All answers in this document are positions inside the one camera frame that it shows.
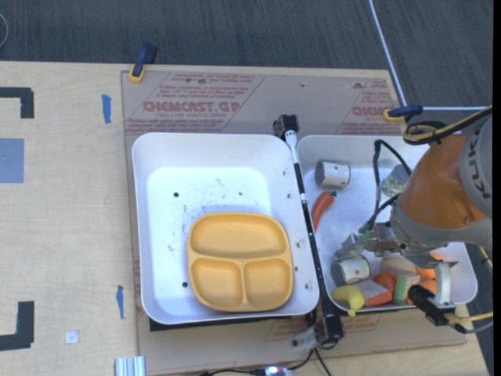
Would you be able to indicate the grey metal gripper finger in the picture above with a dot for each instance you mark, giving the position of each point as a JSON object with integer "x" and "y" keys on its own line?
{"x": 346, "y": 254}
{"x": 354, "y": 242}

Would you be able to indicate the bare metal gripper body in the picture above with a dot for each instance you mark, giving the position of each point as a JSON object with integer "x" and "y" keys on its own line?
{"x": 385, "y": 239}

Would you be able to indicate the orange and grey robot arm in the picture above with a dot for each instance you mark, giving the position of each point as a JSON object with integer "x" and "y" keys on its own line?
{"x": 438, "y": 186}

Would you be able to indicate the white can with orange dots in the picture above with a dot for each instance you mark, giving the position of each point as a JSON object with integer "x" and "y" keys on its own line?
{"x": 352, "y": 269}
{"x": 334, "y": 174}

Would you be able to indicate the white plastic tray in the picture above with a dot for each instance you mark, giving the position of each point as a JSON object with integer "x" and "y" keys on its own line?
{"x": 348, "y": 218}
{"x": 168, "y": 249}

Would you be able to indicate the tan bread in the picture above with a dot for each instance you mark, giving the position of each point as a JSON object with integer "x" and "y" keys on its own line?
{"x": 397, "y": 265}

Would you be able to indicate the yellow banana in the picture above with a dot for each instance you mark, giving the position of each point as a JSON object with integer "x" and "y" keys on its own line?
{"x": 348, "y": 296}

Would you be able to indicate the orange carrot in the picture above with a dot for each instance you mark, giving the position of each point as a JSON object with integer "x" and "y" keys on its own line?
{"x": 321, "y": 210}

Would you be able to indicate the orange and white carton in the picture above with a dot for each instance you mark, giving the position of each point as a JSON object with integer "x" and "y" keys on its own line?
{"x": 375, "y": 293}

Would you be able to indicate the green and tan sandwich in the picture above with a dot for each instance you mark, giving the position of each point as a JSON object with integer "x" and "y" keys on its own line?
{"x": 403, "y": 288}

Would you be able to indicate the orange round toy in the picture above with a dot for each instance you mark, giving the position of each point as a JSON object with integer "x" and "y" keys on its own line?
{"x": 426, "y": 273}

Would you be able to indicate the green and white patterned cup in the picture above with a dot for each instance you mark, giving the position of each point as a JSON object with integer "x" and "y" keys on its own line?
{"x": 393, "y": 184}

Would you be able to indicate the thin black and white rod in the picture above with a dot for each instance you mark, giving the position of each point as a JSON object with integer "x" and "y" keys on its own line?
{"x": 304, "y": 202}

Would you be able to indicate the yellow divided plate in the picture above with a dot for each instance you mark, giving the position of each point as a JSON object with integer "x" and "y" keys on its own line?
{"x": 238, "y": 261}

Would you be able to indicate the brown cardboard board red print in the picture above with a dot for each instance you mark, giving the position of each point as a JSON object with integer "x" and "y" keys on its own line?
{"x": 235, "y": 100}

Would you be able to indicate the black cylinder on white bracket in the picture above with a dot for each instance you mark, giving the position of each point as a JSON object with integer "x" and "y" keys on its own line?
{"x": 428, "y": 300}

